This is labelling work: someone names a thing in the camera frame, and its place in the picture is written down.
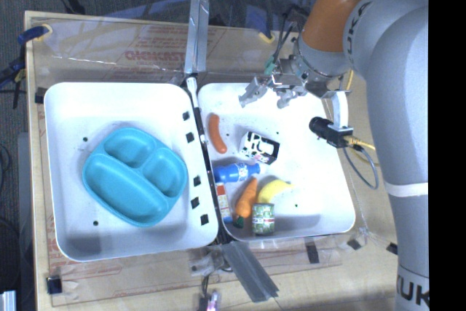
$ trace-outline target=small box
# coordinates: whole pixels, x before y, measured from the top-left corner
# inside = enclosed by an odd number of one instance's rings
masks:
[[[256,161],[272,164],[277,160],[280,144],[276,141],[248,131],[241,139],[240,153]]]

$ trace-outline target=white sink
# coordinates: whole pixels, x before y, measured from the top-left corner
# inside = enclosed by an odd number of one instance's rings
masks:
[[[191,100],[172,84],[59,83],[45,99],[57,244],[75,261],[198,248],[217,235]],[[112,131],[137,127],[161,140],[186,163],[188,185],[168,215],[135,227],[97,203],[82,182],[82,168]]]
[[[312,95],[290,101],[279,109],[278,96],[271,90],[259,100],[241,107],[238,96],[245,93],[243,83],[212,83],[201,88],[199,104],[202,121],[220,116],[219,129],[228,148],[219,154],[211,143],[208,151],[213,165],[248,158],[240,154],[240,139],[253,131],[280,144],[278,158],[264,165],[256,175],[258,187],[278,178],[295,186],[279,194],[275,204],[275,233],[270,237],[255,236],[250,221],[244,228],[226,223],[230,235],[238,240],[271,240],[319,235],[332,235],[350,230],[355,223],[355,209],[337,150],[318,139],[309,129],[313,117],[324,117],[323,102]],[[225,184],[230,207],[234,207],[244,182]]]

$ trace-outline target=kuka logo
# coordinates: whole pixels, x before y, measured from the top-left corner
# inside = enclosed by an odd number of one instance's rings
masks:
[[[406,301],[415,301],[418,306],[421,306],[422,301],[424,301],[427,307],[430,308],[430,290],[427,289],[427,291],[422,292],[422,286],[416,285],[416,294],[414,294],[415,285],[410,281],[406,286],[403,276],[398,275],[396,292]]]
[[[366,9],[366,7],[371,4],[372,1],[368,1],[367,3],[364,3],[362,6],[359,7],[358,9],[358,15],[354,16],[353,19],[351,20],[351,26],[348,30],[348,37],[347,37],[347,41],[348,41],[348,49],[347,49],[347,52],[348,52],[348,55],[349,55],[349,61],[350,63],[353,63],[353,59],[352,59],[352,38],[353,38],[353,34],[355,33],[355,26],[358,24],[358,21],[361,19],[361,16],[363,15],[364,13],[364,10]]]

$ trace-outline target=toy sausage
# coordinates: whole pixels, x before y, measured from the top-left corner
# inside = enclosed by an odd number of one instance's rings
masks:
[[[213,147],[218,153],[226,153],[227,147],[220,136],[218,126],[220,124],[220,117],[217,114],[211,114],[209,117],[209,138],[212,141]]]

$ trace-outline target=carrot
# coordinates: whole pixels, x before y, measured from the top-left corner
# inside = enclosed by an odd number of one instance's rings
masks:
[[[253,205],[256,203],[257,198],[257,179],[252,178],[245,190],[242,192],[241,197],[236,203],[235,213],[237,215],[236,221],[233,225],[236,228],[244,227],[244,219],[249,218],[253,212]]]

